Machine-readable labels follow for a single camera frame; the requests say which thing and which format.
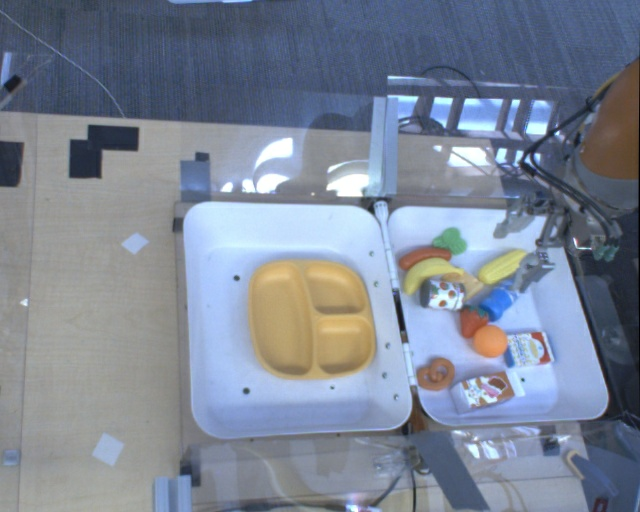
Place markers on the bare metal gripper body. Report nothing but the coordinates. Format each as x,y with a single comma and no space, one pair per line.
556,216

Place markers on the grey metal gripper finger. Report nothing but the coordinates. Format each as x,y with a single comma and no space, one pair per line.
510,224
534,270

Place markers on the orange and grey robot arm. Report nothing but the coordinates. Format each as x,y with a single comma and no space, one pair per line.
612,135

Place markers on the yellow toy corn cob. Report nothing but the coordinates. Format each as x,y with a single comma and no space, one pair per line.
502,266

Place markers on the blue bottle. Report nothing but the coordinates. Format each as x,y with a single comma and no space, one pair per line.
497,302

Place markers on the white plastic tray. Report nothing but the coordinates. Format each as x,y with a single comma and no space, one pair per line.
220,320
565,310

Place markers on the green toy broccoli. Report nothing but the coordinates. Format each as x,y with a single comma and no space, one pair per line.
451,242

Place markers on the tan pizza slice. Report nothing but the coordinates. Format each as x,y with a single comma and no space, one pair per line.
472,286

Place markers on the blue and white carton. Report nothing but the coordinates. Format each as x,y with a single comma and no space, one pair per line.
529,349

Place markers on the red toy strawberry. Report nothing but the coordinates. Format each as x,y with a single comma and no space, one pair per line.
472,321

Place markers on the orange toy fruit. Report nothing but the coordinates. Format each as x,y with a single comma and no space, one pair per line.
490,341

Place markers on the red-orange toy sausage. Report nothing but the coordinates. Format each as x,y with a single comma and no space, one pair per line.
422,256

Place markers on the white can with fruit print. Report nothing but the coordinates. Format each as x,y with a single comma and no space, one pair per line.
444,295

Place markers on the yellow banana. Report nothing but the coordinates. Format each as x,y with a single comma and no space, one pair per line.
425,272

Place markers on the thin black and white rod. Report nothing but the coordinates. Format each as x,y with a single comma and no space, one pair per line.
389,250

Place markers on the brown and white carton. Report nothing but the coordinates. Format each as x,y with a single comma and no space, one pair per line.
487,392

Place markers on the brown toy pretzel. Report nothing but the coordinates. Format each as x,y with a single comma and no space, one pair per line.
424,377

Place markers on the yellow divided plate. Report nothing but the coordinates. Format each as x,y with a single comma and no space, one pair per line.
280,320

